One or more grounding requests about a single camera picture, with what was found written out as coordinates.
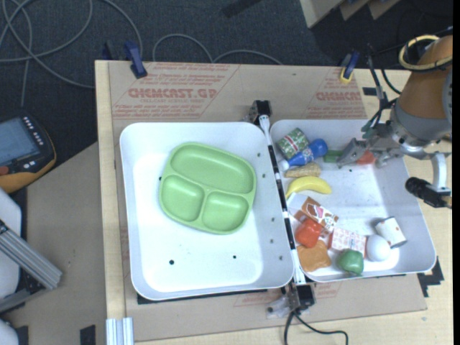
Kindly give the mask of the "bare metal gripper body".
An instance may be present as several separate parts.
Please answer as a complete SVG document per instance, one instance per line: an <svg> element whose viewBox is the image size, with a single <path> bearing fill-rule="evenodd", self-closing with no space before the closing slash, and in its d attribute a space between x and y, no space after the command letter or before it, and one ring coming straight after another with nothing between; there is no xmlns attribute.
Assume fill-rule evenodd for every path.
<svg viewBox="0 0 460 345"><path fill-rule="evenodd" d="M379 123L365 137L366 148L376 157L429 157L430 141L419 139L397 122Z"/></svg>

